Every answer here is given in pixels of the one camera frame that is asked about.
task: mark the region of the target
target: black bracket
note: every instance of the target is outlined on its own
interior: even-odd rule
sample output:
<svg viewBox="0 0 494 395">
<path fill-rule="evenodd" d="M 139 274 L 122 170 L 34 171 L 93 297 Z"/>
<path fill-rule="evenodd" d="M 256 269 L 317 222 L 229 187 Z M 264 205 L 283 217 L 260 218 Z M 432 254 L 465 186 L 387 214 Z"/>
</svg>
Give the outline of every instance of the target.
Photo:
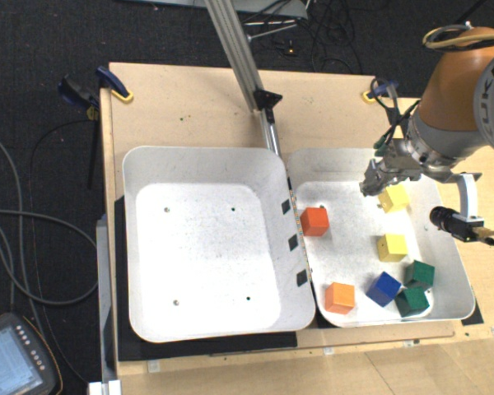
<svg viewBox="0 0 494 395">
<path fill-rule="evenodd" d="M 282 100 L 282 96 L 273 92 L 264 91 L 263 89 L 257 89 L 254 91 L 254 100 L 260 111 L 263 109 L 265 110 L 268 123 L 274 124 L 273 107 Z"/>
</svg>

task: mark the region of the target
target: tray with colored blocks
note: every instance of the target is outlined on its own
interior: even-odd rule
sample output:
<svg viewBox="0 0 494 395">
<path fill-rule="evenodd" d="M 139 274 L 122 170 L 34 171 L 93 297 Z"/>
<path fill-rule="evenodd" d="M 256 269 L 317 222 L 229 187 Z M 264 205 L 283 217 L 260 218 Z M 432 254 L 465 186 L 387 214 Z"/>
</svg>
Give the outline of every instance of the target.
<svg viewBox="0 0 494 395">
<path fill-rule="evenodd" d="M 429 218 L 441 205 L 435 182 L 364 197 L 359 183 L 372 157 L 341 148 L 289 159 L 320 313 L 345 328 L 468 317 L 475 302 L 455 241 Z"/>
</svg>

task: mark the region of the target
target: block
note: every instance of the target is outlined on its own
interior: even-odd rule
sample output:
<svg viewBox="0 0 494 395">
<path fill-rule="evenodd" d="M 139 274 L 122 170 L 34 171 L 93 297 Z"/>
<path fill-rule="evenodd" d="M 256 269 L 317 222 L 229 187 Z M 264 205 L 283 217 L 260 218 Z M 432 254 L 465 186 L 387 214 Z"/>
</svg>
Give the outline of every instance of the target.
<svg viewBox="0 0 494 395">
<path fill-rule="evenodd" d="M 410 204 L 410 198 L 402 184 L 388 186 L 380 195 L 379 202 L 384 212 L 402 211 Z"/>
<path fill-rule="evenodd" d="M 355 287 L 333 282 L 325 292 L 325 308 L 331 313 L 347 314 L 355 307 Z"/>
<path fill-rule="evenodd" d="M 425 291 L 420 286 L 402 290 L 395 297 L 395 304 L 403 318 L 420 314 L 430 307 Z"/>
<path fill-rule="evenodd" d="M 308 207 L 300 215 L 305 236 L 320 237 L 329 228 L 328 212 L 323 207 Z"/>
<path fill-rule="evenodd" d="M 434 285 L 434 275 L 436 268 L 428 263 L 414 260 L 404 270 L 404 286 L 413 288 L 420 286 L 423 290 L 428 290 Z"/>
<path fill-rule="evenodd" d="M 385 307 L 397 295 L 401 283 L 387 272 L 382 272 L 371 284 L 366 295 L 379 306 Z"/>
<path fill-rule="evenodd" d="M 402 234 L 386 234 L 377 242 L 381 262 L 398 262 L 408 254 L 406 239 Z"/>
</svg>

